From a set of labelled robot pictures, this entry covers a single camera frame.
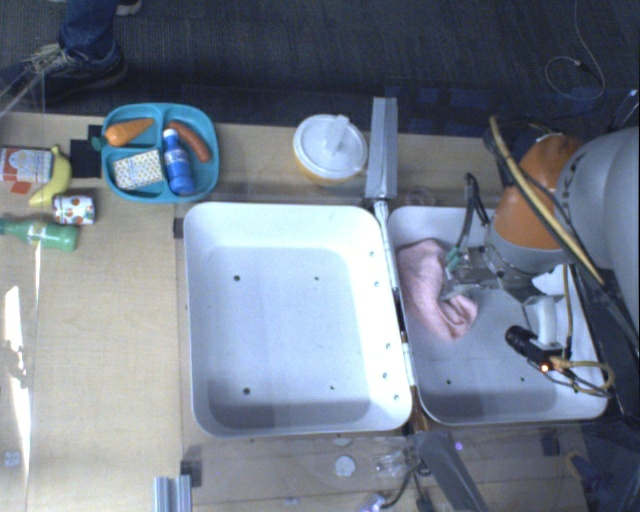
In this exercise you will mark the brown sausage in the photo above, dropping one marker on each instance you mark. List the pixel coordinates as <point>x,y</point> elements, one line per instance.
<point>192,140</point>

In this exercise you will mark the blue divided plate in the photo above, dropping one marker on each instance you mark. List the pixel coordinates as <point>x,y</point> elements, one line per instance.
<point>150,194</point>

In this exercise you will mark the blue bottle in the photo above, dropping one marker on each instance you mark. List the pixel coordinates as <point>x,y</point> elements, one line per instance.
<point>177,165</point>

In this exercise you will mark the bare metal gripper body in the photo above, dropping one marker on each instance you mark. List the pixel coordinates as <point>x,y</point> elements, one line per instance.
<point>475,272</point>

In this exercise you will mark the white round disc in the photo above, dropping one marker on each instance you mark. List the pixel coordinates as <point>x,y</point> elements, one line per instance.
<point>345,465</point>

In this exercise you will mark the black cylinder on white bracket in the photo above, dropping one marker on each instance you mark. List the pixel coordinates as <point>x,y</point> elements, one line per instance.
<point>542,317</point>

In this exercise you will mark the person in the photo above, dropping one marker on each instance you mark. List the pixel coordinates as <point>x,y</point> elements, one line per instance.
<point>85,55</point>

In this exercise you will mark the pink cloth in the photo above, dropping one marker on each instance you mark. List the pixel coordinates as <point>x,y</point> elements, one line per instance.
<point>420,280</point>

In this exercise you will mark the red and white carton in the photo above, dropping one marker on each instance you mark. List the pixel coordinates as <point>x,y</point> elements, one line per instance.
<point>25,165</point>

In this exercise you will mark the yellow banana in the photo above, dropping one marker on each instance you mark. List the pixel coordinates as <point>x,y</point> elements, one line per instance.
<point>59,175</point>

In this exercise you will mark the orange carrot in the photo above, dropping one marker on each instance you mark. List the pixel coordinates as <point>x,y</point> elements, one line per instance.
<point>127,132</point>

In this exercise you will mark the green bottle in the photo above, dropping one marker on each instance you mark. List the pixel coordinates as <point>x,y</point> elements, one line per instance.
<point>50,236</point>

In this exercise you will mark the yellow cup with white lid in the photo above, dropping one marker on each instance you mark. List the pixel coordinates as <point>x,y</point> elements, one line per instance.
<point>330,145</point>

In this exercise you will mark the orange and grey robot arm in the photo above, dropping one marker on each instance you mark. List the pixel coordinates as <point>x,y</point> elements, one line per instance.
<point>600,190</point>

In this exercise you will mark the white plastic tray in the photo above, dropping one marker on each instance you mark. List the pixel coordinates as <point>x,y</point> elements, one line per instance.
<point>480,370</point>
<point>295,325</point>

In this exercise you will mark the white can with orange print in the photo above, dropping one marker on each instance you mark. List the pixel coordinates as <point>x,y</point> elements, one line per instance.
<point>74,209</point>

